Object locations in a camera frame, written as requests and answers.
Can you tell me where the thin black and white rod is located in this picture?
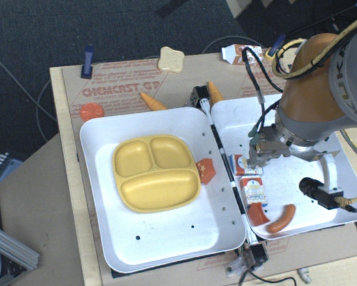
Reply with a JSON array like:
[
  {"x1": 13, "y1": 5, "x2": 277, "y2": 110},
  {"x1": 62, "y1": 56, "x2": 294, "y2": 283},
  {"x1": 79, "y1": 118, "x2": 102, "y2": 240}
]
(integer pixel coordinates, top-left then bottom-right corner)
[{"x1": 199, "y1": 94, "x2": 258, "y2": 250}]

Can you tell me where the white red and blue carton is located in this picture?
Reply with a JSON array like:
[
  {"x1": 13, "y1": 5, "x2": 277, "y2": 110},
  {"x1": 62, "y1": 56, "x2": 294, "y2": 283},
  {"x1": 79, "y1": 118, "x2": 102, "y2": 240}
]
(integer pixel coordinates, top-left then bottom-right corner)
[{"x1": 228, "y1": 150, "x2": 264, "y2": 179}]

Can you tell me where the black cylinder on white bracket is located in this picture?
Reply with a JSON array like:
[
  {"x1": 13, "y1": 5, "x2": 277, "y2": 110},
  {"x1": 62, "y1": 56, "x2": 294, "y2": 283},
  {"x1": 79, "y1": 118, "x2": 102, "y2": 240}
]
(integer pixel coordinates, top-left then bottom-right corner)
[{"x1": 295, "y1": 149, "x2": 347, "y2": 214}]

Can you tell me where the red packet with yellow star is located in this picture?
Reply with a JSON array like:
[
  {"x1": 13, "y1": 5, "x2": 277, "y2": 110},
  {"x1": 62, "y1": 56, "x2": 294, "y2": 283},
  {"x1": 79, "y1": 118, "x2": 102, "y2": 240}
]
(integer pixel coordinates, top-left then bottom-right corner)
[{"x1": 195, "y1": 156, "x2": 218, "y2": 186}]

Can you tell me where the white plastic tray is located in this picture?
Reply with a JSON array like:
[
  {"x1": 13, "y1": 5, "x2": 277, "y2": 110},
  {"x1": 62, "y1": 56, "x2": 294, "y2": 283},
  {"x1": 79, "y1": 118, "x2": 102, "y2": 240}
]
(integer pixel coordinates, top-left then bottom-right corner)
[
  {"x1": 208, "y1": 84, "x2": 357, "y2": 247},
  {"x1": 77, "y1": 101, "x2": 251, "y2": 277}
]

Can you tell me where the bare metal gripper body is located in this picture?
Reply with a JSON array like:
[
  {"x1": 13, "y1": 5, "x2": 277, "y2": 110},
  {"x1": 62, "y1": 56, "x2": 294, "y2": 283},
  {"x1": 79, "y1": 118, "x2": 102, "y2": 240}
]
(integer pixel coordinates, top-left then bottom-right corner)
[{"x1": 246, "y1": 119, "x2": 325, "y2": 168}]

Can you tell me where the orange sausage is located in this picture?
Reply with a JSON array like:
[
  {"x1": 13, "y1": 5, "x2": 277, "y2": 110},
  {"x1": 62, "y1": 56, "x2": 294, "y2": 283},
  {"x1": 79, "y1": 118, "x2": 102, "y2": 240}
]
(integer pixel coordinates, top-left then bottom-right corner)
[{"x1": 263, "y1": 203, "x2": 299, "y2": 236}]

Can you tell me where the red round disc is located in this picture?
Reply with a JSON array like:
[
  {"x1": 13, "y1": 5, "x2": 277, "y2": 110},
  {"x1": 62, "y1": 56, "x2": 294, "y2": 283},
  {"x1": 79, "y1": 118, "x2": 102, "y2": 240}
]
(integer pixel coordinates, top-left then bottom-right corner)
[{"x1": 78, "y1": 101, "x2": 106, "y2": 122}]

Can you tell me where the beige bread slice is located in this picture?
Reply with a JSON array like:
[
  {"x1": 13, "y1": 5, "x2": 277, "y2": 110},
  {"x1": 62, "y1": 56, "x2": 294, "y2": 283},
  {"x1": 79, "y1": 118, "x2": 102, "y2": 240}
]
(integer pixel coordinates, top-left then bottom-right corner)
[{"x1": 155, "y1": 44, "x2": 188, "y2": 76}]

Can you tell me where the yellow divided plate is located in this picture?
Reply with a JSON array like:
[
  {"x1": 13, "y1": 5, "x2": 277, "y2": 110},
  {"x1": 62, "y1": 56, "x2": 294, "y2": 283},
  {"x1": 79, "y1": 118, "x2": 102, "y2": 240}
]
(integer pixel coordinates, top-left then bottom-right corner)
[{"x1": 109, "y1": 129, "x2": 205, "y2": 217}]

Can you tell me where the red pizza slice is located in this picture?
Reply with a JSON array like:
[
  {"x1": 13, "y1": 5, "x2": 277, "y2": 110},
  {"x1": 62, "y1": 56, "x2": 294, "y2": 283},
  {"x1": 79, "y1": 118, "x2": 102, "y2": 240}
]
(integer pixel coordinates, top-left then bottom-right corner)
[{"x1": 246, "y1": 202, "x2": 272, "y2": 228}]

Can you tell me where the orange carrot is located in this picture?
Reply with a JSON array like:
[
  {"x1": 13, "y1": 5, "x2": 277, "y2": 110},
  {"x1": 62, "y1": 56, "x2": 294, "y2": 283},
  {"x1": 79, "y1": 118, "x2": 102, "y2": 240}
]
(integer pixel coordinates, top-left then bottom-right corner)
[
  {"x1": 206, "y1": 79, "x2": 226, "y2": 104},
  {"x1": 139, "y1": 89, "x2": 168, "y2": 113}
]

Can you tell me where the brown cardboard board red print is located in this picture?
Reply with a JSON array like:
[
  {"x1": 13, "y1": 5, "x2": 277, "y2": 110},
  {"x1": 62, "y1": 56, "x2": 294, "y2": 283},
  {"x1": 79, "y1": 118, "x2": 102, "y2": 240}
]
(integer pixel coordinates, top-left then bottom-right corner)
[{"x1": 60, "y1": 34, "x2": 357, "y2": 286}]

